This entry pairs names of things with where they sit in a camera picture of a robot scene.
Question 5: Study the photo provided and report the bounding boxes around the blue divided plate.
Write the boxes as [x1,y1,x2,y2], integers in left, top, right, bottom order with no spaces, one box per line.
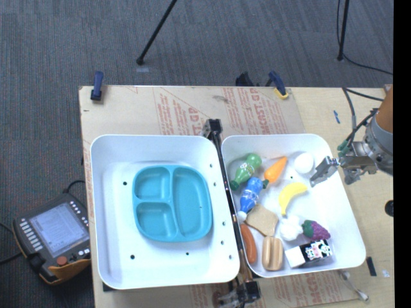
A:
[131,164,214,244]

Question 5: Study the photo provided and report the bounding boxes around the black and white milk carton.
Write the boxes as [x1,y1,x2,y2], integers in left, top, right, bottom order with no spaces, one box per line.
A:
[284,239,334,270]

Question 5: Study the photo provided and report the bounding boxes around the white cauliflower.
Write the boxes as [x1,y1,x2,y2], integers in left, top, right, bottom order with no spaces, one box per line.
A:
[279,214,304,242]

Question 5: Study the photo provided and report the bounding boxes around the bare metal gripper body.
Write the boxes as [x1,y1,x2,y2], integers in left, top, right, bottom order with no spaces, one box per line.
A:
[338,141,394,176]

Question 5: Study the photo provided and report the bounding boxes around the blue toy bottle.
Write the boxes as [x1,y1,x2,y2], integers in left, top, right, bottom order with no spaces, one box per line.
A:
[236,176,270,222]

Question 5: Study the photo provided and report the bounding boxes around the tan hot dog bun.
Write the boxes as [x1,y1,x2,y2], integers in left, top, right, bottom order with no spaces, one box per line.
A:
[261,235,284,272]

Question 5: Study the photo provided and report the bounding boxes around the purple grapes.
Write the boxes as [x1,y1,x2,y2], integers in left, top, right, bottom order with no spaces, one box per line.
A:
[301,219,332,242]

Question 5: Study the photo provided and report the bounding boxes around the brown cardboard board red print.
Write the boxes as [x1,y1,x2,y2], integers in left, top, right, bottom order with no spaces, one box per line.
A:
[78,85,363,308]

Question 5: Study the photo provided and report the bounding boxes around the orange sausage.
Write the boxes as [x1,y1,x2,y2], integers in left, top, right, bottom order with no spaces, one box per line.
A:
[239,223,259,265]

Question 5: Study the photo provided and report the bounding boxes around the white egg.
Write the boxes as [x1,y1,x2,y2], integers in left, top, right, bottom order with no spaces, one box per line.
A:
[293,151,315,175]

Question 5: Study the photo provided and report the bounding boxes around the yellow banana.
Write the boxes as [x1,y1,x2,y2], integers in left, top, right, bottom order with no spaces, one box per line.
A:
[277,182,309,217]

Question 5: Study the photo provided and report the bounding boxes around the green toy bottle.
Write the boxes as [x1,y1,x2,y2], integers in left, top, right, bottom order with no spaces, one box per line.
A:
[228,153,263,192]

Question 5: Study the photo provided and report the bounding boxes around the orange carrot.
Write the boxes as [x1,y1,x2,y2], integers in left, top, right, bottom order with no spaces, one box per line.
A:
[263,155,288,184]

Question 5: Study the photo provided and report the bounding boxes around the tan bread slice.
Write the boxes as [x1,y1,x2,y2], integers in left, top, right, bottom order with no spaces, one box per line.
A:
[245,203,279,237]

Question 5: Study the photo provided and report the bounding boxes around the black tripod leg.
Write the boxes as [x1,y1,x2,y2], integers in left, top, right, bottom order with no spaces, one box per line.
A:
[136,0,187,66]
[336,0,353,62]

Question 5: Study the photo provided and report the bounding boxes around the black block with thin wires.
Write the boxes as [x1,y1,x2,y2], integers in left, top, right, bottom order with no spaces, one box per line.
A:
[214,279,262,308]
[201,118,224,138]

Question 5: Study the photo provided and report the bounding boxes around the thin black and white rod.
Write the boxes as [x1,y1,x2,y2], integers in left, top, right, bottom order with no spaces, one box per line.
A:
[210,130,255,282]

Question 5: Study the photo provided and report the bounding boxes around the white plastic tray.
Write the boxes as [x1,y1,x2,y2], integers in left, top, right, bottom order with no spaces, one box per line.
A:
[220,133,367,279]
[89,133,241,291]

